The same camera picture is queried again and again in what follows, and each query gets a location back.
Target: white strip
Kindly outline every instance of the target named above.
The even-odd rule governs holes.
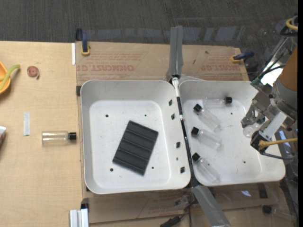
[[[75,43],[71,44],[71,59],[72,59],[72,64],[76,64],[76,45]]]
[[[30,112],[23,114],[23,136],[30,135]]]

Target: orange plastic object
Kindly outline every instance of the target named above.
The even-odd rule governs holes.
[[[0,78],[4,77],[6,75],[6,73],[7,73],[7,70],[6,70],[5,66],[2,64],[2,62],[0,62]],[[7,80],[7,82],[5,83],[3,89],[0,91],[0,95],[2,93],[4,93],[6,91],[6,89],[9,88],[9,85],[10,85],[10,77]]]

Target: dark gray carpet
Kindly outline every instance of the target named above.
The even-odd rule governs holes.
[[[78,27],[94,41],[228,45],[264,60],[298,0],[0,0],[0,40],[73,42]]]

